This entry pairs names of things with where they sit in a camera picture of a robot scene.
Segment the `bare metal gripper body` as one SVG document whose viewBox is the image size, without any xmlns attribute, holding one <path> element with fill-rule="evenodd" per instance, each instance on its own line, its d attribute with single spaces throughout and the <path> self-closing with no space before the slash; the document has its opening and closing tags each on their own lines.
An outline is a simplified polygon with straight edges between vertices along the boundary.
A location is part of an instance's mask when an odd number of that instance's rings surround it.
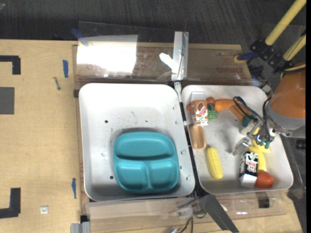
<svg viewBox="0 0 311 233">
<path fill-rule="evenodd" d="M 256 147 L 258 149 L 269 149 L 272 141 L 276 137 L 275 130 L 269 129 L 264 125 L 257 125 L 250 123 L 245 127 L 246 137 L 248 136 L 251 141 L 249 146 Z"/>
</svg>

